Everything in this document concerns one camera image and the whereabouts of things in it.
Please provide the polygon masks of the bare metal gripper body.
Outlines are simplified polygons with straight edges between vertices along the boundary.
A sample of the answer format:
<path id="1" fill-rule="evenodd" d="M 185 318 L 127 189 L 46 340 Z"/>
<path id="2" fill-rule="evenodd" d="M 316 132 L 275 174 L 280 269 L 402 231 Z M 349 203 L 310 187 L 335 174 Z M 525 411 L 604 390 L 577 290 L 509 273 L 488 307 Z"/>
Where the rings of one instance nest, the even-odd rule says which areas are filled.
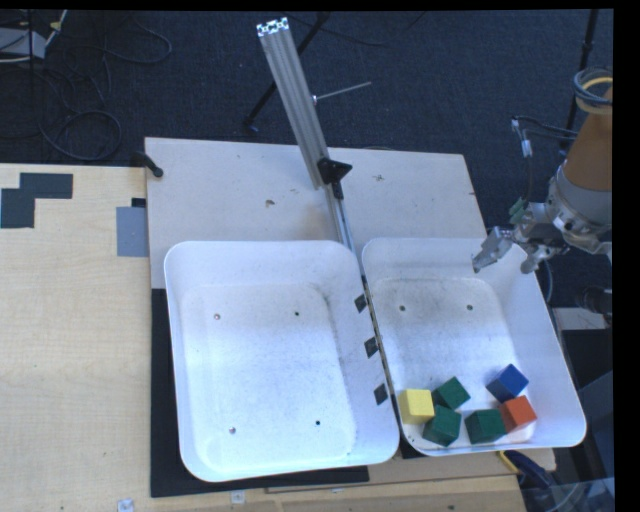
<path id="1" fill-rule="evenodd" d="M 518 242 L 549 247 L 569 246 L 589 254 L 607 254 L 609 225 L 598 224 L 562 202 L 529 202 L 514 208 L 514 231 Z"/>

